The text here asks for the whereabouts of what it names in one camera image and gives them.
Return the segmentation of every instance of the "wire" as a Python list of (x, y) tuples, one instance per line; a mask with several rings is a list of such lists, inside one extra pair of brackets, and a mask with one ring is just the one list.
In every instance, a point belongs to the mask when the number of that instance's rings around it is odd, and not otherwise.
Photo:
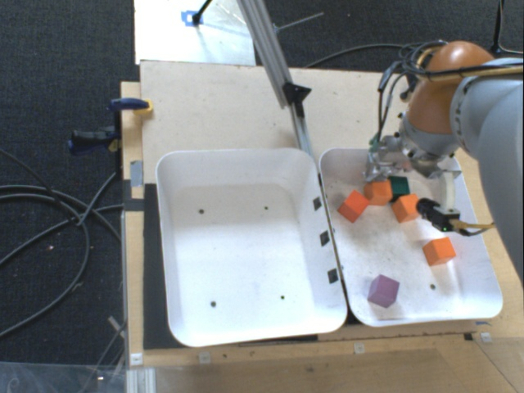
[[(10, 200), (10, 199), (16, 199), (16, 198), (24, 198), (24, 197), (29, 197), (30, 195), (32, 195), (31, 197), (36, 197), (35, 194), (14, 194), (14, 195), (0, 196), (0, 201), (7, 201), (7, 200)], [(106, 206), (106, 207), (99, 208), (97, 210), (97, 212), (108, 211), (108, 210), (121, 210), (121, 208), (122, 208), (122, 205)], [(32, 245), (33, 243), (37, 242), (38, 240), (46, 237), (47, 235), (49, 235), (51, 233), (54, 233), (54, 232), (60, 230), (61, 228), (64, 228), (67, 224), (70, 224), (69, 220), (62, 221), (61, 223), (55, 224), (54, 226), (44, 230), (43, 232), (37, 234), (36, 236), (30, 238), (28, 241), (22, 243), (15, 250), (11, 251), (10, 253), (8, 253), (6, 256), (4, 256), (0, 260), (0, 266), (4, 265), (10, 258), (12, 258), (17, 253), (20, 253), (25, 248), (29, 247), (30, 245)]]
[(480, 228), (482, 230), (489, 230), (490, 228), (495, 228), (495, 223), (491, 224), (470, 224), (470, 223), (464, 223), (463, 221), (459, 219), (451, 219), (449, 221), (453, 227), (459, 228), (459, 229), (466, 229), (466, 228)]
[(378, 112), (379, 112), (379, 123), (378, 123), (378, 133), (377, 133), (377, 141), (380, 142), (380, 138), (382, 136), (382, 131), (384, 129), (384, 126), (386, 125), (386, 119), (387, 114), (390, 111), (391, 107), (391, 99), (393, 98), (393, 90), (395, 89), (395, 86), (397, 83), (399, 83), (400, 79), (402, 79), (404, 76), (406, 76), (407, 72), (400, 73), (395, 80), (393, 80), (393, 83), (390, 86), (390, 90), (387, 95), (387, 101), (386, 101), (386, 109), (384, 110), (384, 113), (382, 114), (382, 98), (383, 98), (383, 92), (381, 92), (380, 97), (378, 99)]
[[(84, 248), (84, 259), (82, 261), (82, 264), (80, 265), (78, 273), (73, 278), (72, 282), (67, 286), (67, 288), (59, 295), (57, 296), (53, 301), (45, 305), (42, 309), (38, 310), (36, 313), (31, 314), (28, 318), (24, 318), (18, 323), (12, 325), (11, 327), (4, 329), (0, 332), (0, 339), (11, 334), (15, 330), (22, 328), (28, 323), (33, 322), (38, 317), (42, 316), (43, 314), (47, 313), (50, 309), (58, 305), (70, 292), (72, 292), (75, 287), (77, 286), (79, 280), (84, 275), (84, 271), (87, 267), (88, 260), (89, 260), (89, 252), (91, 250), (90, 246), (90, 236), (88, 228), (85, 224), (85, 219), (90, 215), (93, 214), (106, 228), (108, 228), (118, 240), (120, 240), (120, 235), (116, 231), (116, 229), (100, 214), (104, 211), (110, 211), (110, 210), (117, 210), (121, 209), (122, 206), (106, 206), (102, 208), (98, 208), (94, 210), (94, 205), (102, 195), (102, 193), (107, 189), (109, 184), (112, 182), (112, 180), (115, 178), (116, 174), (112, 174), (106, 182), (101, 186), (101, 188), (98, 190), (97, 194), (93, 197), (89, 205), (86, 205), (82, 201), (66, 195), (65, 193), (54, 191), (45, 183), (45, 181), (39, 176), (38, 173), (36, 173), (34, 170), (32, 170), (28, 165), (26, 165), (21, 160), (17, 159), (13, 155), (7, 153), (2, 148), (0, 148), (0, 154), (4, 155), (8, 159), (14, 161), (16, 164), (18, 164), (21, 168), (28, 171), (31, 175), (33, 175), (43, 186), (42, 187), (35, 187), (30, 185), (6, 185), (0, 187), (0, 193), (2, 192), (14, 192), (16, 193), (8, 193), (6, 195), (0, 195), (0, 202), (4, 201), (13, 201), (13, 200), (20, 200), (20, 199), (26, 199), (31, 201), (39, 201), (44, 202), (48, 204), (53, 204), (57, 206), (60, 210), (62, 210), (65, 215), (67, 216), (67, 220), (64, 220), (58, 224), (55, 224), (51, 226), (50, 228), (44, 230), (43, 232), (39, 233), (38, 235), (30, 238), (23, 244), (19, 245), (15, 250), (4, 256), (0, 260), (0, 266), (4, 265), (9, 259), (11, 259), (14, 255), (17, 253), (23, 251), (25, 248), (30, 246), (31, 244), (35, 243), (36, 241), (42, 239), (43, 237), (46, 237), (48, 234), (51, 234), (60, 228), (64, 228), (68, 224), (76, 223), (75, 227), (79, 228), (84, 233), (84, 239), (85, 239), (85, 248)], [(84, 209), (83, 212), (78, 212), (73, 206), (79, 206)]]
[(107, 189), (109, 184), (113, 181), (113, 179), (116, 177), (116, 172), (113, 172), (113, 174), (104, 182), (104, 184), (100, 187), (97, 194), (93, 197), (91, 200), (91, 203), (89, 204), (88, 208), (85, 210), (85, 212), (82, 214), (82, 219), (76, 224), (77, 226), (80, 226), (84, 223), (85, 219), (88, 217), (89, 213), (93, 209), (94, 205), (98, 201), (98, 198), (100, 198), (101, 194)]
[(499, 0), (499, 10), (497, 11), (497, 25), (495, 26), (495, 41), (494, 47), (498, 46), (500, 50), (508, 54), (524, 54), (523, 51), (515, 51), (512, 49), (507, 49), (500, 43), (500, 36), (502, 35), (504, 27), (504, 0)]
[[(35, 186), (30, 186), (30, 185), (6, 185), (6, 186), (3, 186), (3, 187), (0, 187), (0, 192), (2, 191), (27, 191), (27, 192), (47, 192), (47, 189), (45, 187), (35, 187)], [(56, 190), (53, 190), (53, 193), (56, 194), (59, 198), (61, 198), (61, 200), (63, 201), (67, 201), (67, 202), (70, 202), (70, 203), (73, 203), (81, 208), (84, 208), (85, 210), (87, 210), (88, 208), (88, 205), (85, 204), (84, 202), (82, 202), (81, 200), (75, 198), (74, 196), (71, 196), (71, 195), (67, 195), (66, 193), (64, 192), (60, 192), (60, 191), (56, 191)], [(118, 207), (120, 209), (122, 209), (124, 206), (122, 205), (118, 205)], [(113, 233), (113, 236), (116, 237), (116, 239), (121, 242), (121, 237), (120, 237), (120, 233), (118, 232), (118, 230), (116, 230), (112, 225), (111, 223), (109, 223), (109, 221), (106, 220), (106, 218), (100, 214), (100, 212), (104, 211), (105, 209), (96, 209), (96, 210), (91, 210), (90, 213), (92, 213), (96, 219), (98, 219), (101, 224), (104, 225), (104, 227), (106, 227), (111, 233)]]
[[(5, 195), (5, 196), (2, 197), (2, 201), (4, 201), (5, 199), (8, 199), (8, 197), (11, 198), (11, 199), (19, 198), (19, 196), (17, 196), (17, 195), (18, 194), (15, 194), (14, 196)], [(24, 194), (24, 195), (25, 195), (25, 197), (29, 197), (29, 198), (36, 199), (36, 200), (39, 200), (39, 201), (44, 201), (44, 202), (54, 203), (56, 201), (54, 198), (52, 198), (50, 196), (43, 196), (43, 195), (36, 195), (36, 194)], [(74, 215), (77, 219), (80, 218), (78, 213), (73, 208), (69, 207), (67, 204), (62, 204), (62, 205), (64, 205), (65, 208), (72, 215)], [(90, 241), (89, 241), (89, 231), (88, 231), (88, 228), (86, 227), (86, 225), (82, 224), (82, 226), (80, 226), (80, 228), (84, 231), (84, 237), (85, 237), (84, 261), (82, 262), (82, 264), (80, 266), (80, 270), (76, 274), (76, 276), (73, 279), (73, 281), (71, 282), (71, 284), (57, 298), (55, 298), (55, 300), (53, 300), (51, 303), (49, 303), (48, 305), (44, 306), (42, 309), (40, 309), (36, 313), (31, 314), (28, 318), (25, 318), (25, 319), (19, 321), (18, 323), (14, 324), (13, 326), (11, 326), (11, 327), (1, 331), (0, 332), (0, 339), (2, 339), (4, 336), (10, 334), (11, 332), (14, 332), (16, 329), (21, 328), (22, 326), (25, 326), (27, 323), (32, 322), (36, 318), (40, 317), (42, 314), (44, 314), (47, 311), (49, 311), (50, 309), (52, 309), (55, 305), (60, 303), (64, 299), (64, 297), (66, 297), (70, 293), (70, 291), (73, 290), (73, 288), (76, 286), (78, 281), (82, 278), (82, 275), (84, 274), (84, 270), (85, 270), (85, 268), (86, 268), (86, 266), (88, 264), (88, 260), (89, 260)]]
[(351, 48), (343, 49), (343, 50), (341, 50), (339, 52), (334, 52), (333, 54), (330, 54), (328, 56), (320, 58), (320, 59), (318, 59), (316, 61), (310, 62), (304, 68), (309, 69), (310, 67), (315, 67), (318, 64), (322, 64), (325, 61), (329, 61), (329, 60), (331, 60), (333, 58), (337, 58), (339, 56), (343, 56), (343, 55), (349, 54), (351, 52), (363, 51), (363, 50), (374, 49), (374, 48), (399, 48), (400, 50), (402, 50), (405, 47), (406, 47), (405, 45), (401, 45), (399, 43), (371, 43), (369, 45), (361, 45), (361, 46), (358, 46), (358, 47), (351, 47)]
[(494, 75), (516, 75), (524, 71), (524, 63), (521, 61), (508, 63), (505, 65), (474, 65), (450, 70), (426, 70), (422, 67), (422, 62), (431, 55), (430, 50), (437, 50), (446, 45), (446, 41), (433, 41), (423, 43), (411, 51), (404, 54), (406, 48), (400, 51), (402, 56), (402, 68), (408, 73), (415, 75), (419, 79), (429, 81), (442, 81), (451, 79), (461, 79), (472, 76), (494, 76)]
[(122, 331), (125, 329), (125, 327), (127, 325), (127, 322), (128, 322), (128, 320), (125, 319), (124, 322), (122, 323), (122, 326), (120, 326), (120, 328), (116, 331), (115, 335), (113, 335), (113, 337), (111, 338), (111, 340), (107, 344), (106, 348), (102, 352), (102, 355), (100, 355), (100, 358), (98, 359), (97, 363), (95, 364), (94, 369), (91, 371), (91, 374), (89, 374), (88, 379), (85, 381), (84, 386), (79, 390), (78, 393), (84, 393), (86, 391), (86, 389), (89, 386), (89, 383), (91, 382), (91, 380), (93, 379), (94, 375), (97, 373), (98, 369), (102, 365), (102, 361), (104, 360), (106, 355), (109, 354), (109, 351), (110, 351), (111, 347), (116, 342), (116, 340), (120, 337), (120, 334), (122, 333)]
[(67, 210), (64, 209), (60, 203), (60, 200), (53, 195), (52, 193), (52, 189), (49, 185), (47, 185), (46, 181), (42, 178), (42, 176), (40, 176), (39, 174), (37, 174), (33, 169), (31, 169), (26, 163), (24, 163), (23, 161), (17, 159), (16, 157), (14, 157), (12, 154), (8, 153), (7, 151), (3, 150), (1, 147), (0, 147), (0, 154), (3, 155), (4, 157), (6, 157), (7, 159), (15, 162), (17, 165), (19, 165), (23, 170), (25, 170), (26, 172), (28, 172), (29, 174), (31, 174), (36, 180), (38, 180), (40, 182), (40, 184), (45, 187), (47, 189), (47, 192), (49, 193), (49, 195), (51, 195), (54, 200), (55, 200), (55, 203), (56, 205), (62, 209), (62, 211), (65, 212), (65, 214), (67, 215)]
[(121, 346), (118, 352), (116, 353), (116, 355), (111, 359), (111, 361), (109, 361), (107, 365), (115, 365), (120, 360), (120, 357), (122, 356), (124, 351), (125, 351), (125, 346)]

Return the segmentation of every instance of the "green cube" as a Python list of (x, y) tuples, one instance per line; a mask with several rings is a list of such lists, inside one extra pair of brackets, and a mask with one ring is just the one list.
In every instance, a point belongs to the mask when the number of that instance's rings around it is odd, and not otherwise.
[(395, 202), (399, 197), (411, 193), (409, 191), (408, 178), (403, 176), (390, 176), (388, 179), (391, 182), (391, 190), (393, 192), (393, 197), (390, 202)]

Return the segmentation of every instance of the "white surface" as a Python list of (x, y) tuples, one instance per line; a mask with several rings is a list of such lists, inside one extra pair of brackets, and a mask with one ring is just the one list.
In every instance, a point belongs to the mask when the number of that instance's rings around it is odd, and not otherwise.
[(206, 0), (134, 0), (135, 58), (255, 65), (255, 51), (236, 0), (213, 0), (198, 27), (186, 26), (183, 11)]
[[(480, 236), (443, 234), (422, 219), (399, 224), (390, 206), (369, 206), (354, 224), (337, 212), (352, 190), (363, 193), (366, 155), (365, 150), (332, 149), (320, 161), (337, 253), (355, 316), (378, 327), (498, 314), (502, 294)], [(459, 168), (451, 159), (442, 167)], [(411, 193), (439, 200), (438, 180), (424, 179), (415, 172), (404, 176), (409, 179)], [(463, 177), (456, 178), (455, 184), (461, 219), (475, 223)], [(451, 239), (457, 256), (430, 267), (422, 247), (444, 236)], [(371, 282), (380, 273), (400, 282), (397, 300), (387, 309), (367, 300)]]
[(182, 151), (156, 170), (169, 327), (187, 346), (330, 332), (346, 319), (313, 160)]

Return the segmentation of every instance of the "black tape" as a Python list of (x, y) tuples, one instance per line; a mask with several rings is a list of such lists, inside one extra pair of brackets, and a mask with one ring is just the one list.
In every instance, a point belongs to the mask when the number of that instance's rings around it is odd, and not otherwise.
[(169, 329), (156, 185), (144, 191), (144, 350), (183, 348)]
[(124, 180), (124, 210), (144, 211), (144, 200), (131, 197), (131, 181), (129, 179)]

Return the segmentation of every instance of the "cube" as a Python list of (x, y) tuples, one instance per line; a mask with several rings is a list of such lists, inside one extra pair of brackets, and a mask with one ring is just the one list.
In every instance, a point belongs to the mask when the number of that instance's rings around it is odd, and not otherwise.
[(419, 216), (417, 203), (418, 196), (414, 193), (399, 197), (399, 199), (391, 205), (397, 221), (399, 223), (406, 223), (416, 219)]
[(338, 212), (344, 215), (351, 223), (354, 223), (368, 205), (368, 198), (354, 190), (338, 208)]
[(364, 195), (369, 199), (369, 205), (384, 206), (393, 198), (391, 182), (385, 180), (383, 182), (366, 183), (364, 186)]
[(429, 266), (445, 264), (457, 255), (449, 237), (431, 240), (422, 250)]
[(373, 282), (371, 283), (368, 301), (387, 308), (395, 303), (396, 296), (399, 292), (399, 286), (400, 282), (380, 274), (373, 279)]
[(393, 197), (391, 202), (395, 202), (399, 197), (403, 195), (409, 195), (409, 183), (408, 178), (404, 176), (390, 176), (387, 180), (390, 181), (391, 191), (393, 192)]

